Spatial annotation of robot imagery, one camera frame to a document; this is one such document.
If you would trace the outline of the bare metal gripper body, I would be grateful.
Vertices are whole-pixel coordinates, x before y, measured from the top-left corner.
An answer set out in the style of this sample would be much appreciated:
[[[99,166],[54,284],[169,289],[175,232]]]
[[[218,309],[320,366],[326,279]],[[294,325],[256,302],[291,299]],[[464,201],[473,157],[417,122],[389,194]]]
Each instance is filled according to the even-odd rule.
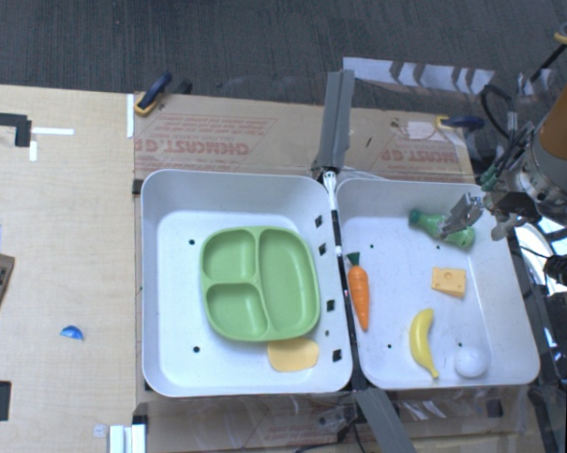
[[[492,166],[484,173],[484,204],[497,215],[518,215],[529,221],[540,218],[567,225],[567,192],[539,171],[505,170]]]

